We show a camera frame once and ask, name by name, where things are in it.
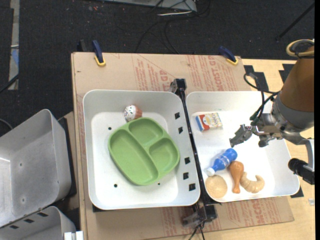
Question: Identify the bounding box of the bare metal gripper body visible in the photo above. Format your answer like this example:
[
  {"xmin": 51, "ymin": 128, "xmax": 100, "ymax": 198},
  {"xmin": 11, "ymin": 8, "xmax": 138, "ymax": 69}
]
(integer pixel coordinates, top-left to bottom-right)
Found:
[{"xmin": 251, "ymin": 112, "xmax": 305, "ymax": 143}]

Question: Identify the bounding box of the black block with thin wires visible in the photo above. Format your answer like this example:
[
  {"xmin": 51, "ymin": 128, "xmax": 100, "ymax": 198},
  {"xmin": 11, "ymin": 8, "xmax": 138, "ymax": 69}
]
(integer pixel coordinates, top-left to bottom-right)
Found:
[
  {"xmin": 170, "ymin": 78, "xmax": 188, "ymax": 95},
  {"xmin": 181, "ymin": 203, "xmax": 218, "ymax": 228}
]

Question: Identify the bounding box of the white plastic tray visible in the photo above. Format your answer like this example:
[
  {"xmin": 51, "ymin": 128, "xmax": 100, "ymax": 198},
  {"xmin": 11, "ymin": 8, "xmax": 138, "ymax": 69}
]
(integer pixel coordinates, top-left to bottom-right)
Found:
[
  {"xmin": 0, "ymin": 108, "xmax": 73, "ymax": 228},
  {"xmin": 82, "ymin": 89, "xmax": 201, "ymax": 211},
  {"xmin": 185, "ymin": 90, "xmax": 301, "ymax": 204},
  {"xmin": 0, "ymin": 205, "xmax": 77, "ymax": 240}
]

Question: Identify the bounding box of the brown toy chicken drumstick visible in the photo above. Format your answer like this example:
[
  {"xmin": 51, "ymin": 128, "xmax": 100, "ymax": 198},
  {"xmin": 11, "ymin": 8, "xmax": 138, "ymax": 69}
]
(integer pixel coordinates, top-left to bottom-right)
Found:
[{"xmin": 228, "ymin": 160, "xmax": 245, "ymax": 195}]

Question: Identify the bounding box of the black cylinder on white bracket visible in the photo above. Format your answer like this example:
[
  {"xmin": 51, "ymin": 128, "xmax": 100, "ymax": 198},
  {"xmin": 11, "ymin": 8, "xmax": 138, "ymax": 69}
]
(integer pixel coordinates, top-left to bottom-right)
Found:
[{"xmin": 287, "ymin": 137, "xmax": 315, "ymax": 186}]

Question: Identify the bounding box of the beige toy croissant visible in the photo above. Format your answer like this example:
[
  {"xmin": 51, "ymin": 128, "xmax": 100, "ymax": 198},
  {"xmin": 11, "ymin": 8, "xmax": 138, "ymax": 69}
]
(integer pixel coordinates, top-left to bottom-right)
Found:
[{"xmin": 240, "ymin": 171, "xmax": 266, "ymax": 194}]

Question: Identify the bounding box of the green divided plate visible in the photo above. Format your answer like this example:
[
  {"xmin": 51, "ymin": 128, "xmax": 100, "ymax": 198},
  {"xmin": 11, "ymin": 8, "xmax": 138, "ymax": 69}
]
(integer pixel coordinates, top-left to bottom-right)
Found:
[{"xmin": 107, "ymin": 116, "xmax": 181, "ymax": 187}]

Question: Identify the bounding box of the red white yellow carton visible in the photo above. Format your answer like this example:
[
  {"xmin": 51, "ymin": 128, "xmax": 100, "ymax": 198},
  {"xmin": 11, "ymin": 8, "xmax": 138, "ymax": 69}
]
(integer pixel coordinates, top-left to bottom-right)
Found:
[{"xmin": 194, "ymin": 111, "xmax": 224, "ymax": 133}]

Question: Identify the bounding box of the white frosted toy cupcake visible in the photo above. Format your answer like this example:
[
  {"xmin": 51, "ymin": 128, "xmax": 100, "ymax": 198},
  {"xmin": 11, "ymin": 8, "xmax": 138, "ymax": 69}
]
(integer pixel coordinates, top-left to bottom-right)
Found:
[{"xmin": 123, "ymin": 104, "xmax": 144, "ymax": 123}]

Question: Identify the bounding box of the brown cardboard board red print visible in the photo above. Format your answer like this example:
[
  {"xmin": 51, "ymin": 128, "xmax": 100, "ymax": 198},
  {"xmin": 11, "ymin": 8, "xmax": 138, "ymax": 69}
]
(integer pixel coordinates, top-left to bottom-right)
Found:
[{"xmin": 70, "ymin": 51, "xmax": 296, "ymax": 238}]

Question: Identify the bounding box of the blue toy bottle white cap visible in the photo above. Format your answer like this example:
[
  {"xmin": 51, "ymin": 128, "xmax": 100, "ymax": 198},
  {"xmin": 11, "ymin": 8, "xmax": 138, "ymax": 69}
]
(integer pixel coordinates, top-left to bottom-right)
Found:
[{"xmin": 205, "ymin": 147, "xmax": 239, "ymax": 177}]

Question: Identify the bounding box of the beige round toy biscuit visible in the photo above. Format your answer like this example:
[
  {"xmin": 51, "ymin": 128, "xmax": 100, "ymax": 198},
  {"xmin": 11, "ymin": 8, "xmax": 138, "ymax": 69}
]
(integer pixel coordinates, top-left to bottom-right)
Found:
[{"xmin": 204, "ymin": 174, "xmax": 229, "ymax": 199}]

